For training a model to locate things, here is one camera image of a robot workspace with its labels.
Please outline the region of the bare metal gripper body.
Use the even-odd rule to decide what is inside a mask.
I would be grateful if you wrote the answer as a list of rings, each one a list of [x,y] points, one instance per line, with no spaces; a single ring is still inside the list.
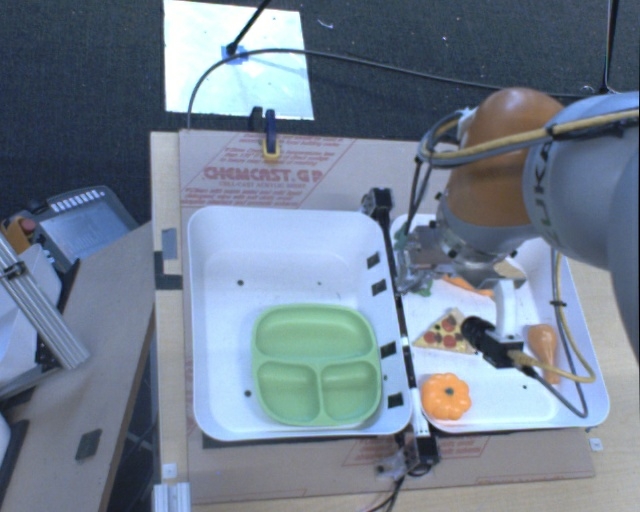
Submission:
[[[417,226],[406,246],[407,269],[466,281],[519,280],[507,259],[519,248],[511,228],[473,226],[455,231],[446,224]]]

